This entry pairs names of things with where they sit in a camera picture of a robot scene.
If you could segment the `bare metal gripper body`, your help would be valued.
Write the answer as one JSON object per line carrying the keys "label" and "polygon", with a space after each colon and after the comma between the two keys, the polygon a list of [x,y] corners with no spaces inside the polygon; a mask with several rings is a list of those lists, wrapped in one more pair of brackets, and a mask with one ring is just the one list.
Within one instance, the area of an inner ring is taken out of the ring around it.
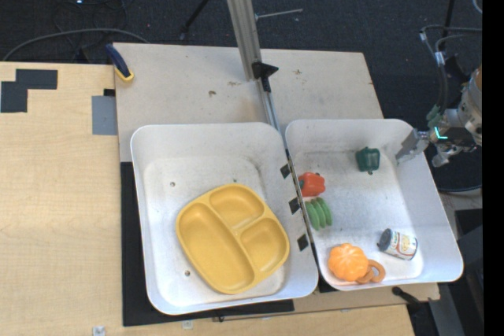
{"label": "bare metal gripper body", "polygon": [[430,119],[430,140],[438,154],[472,152],[482,143],[482,116],[477,107],[459,105]]}

